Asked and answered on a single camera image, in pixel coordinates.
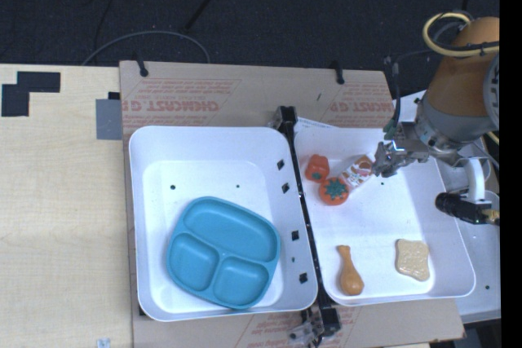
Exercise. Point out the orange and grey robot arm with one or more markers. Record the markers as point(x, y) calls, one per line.
point(461, 85)

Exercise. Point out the orange toy tomato, green top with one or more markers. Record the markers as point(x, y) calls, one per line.
point(334, 191)

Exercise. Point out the beige toy bread slice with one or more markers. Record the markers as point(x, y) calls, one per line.
point(412, 260)

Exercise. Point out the brown toy chicken drumstick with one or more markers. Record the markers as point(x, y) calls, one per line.
point(350, 277)

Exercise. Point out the white paper sheet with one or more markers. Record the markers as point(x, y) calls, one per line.
point(316, 123)

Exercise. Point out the brown cardboard board, red print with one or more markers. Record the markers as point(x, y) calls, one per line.
point(244, 93)

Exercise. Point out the orange toy bell pepper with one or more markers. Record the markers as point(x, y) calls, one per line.
point(317, 168)

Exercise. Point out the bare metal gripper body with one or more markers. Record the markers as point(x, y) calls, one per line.
point(414, 146)

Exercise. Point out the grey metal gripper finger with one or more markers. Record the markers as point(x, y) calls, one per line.
point(381, 161)
point(393, 167)

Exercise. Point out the blue divided plate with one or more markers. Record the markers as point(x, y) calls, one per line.
point(222, 252)

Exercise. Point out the white carton with brown print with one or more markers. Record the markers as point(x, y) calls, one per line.
point(356, 172)

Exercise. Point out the black cylinder on white bracket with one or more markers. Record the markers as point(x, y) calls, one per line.
point(458, 205)

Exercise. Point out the thin black rod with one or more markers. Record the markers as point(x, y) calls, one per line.
point(303, 199)

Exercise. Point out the white plastic tray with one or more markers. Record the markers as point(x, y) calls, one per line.
point(212, 175)
point(379, 224)

